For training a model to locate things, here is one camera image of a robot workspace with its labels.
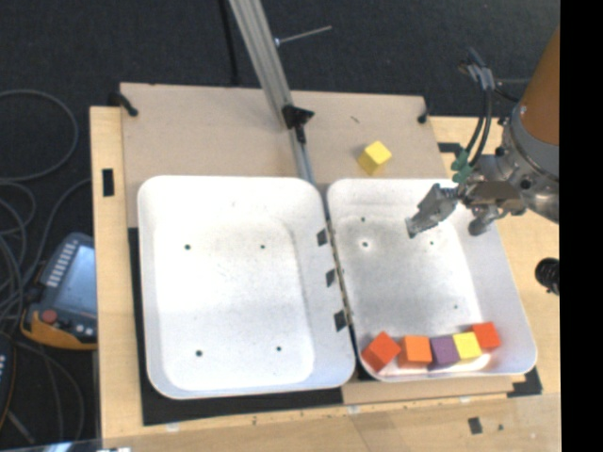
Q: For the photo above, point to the yellow cube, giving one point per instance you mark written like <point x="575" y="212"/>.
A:
<point x="374" y="157"/>
<point x="467" y="345"/>

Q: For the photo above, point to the white plastic tray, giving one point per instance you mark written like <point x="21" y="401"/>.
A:
<point x="235" y="290"/>
<point x="414" y="280"/>

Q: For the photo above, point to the red cube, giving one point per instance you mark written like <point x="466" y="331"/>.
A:
<point x="380" y="350"/>
<point x="486" y="335"/>

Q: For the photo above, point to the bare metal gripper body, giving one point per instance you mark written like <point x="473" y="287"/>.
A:
<point x="499" y="191"/>

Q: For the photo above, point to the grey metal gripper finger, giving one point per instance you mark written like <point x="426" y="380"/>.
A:
<point x="483" y="219"/>
<point x="432" y="207"/>

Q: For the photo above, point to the black cylinder on white bracket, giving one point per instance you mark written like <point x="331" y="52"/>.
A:
<point x="549" y="271"/>

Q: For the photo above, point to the purple cube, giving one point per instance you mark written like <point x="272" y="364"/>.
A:
<point x="444" y="350"/>

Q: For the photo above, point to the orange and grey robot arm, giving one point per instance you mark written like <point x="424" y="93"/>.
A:
<point x="542" y="97"/>

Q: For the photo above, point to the brown cardboard board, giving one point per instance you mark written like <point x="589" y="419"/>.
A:
<point x="202" y="130"/>

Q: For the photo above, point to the orange cube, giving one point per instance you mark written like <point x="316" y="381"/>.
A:
<point x="415" y="350"/>

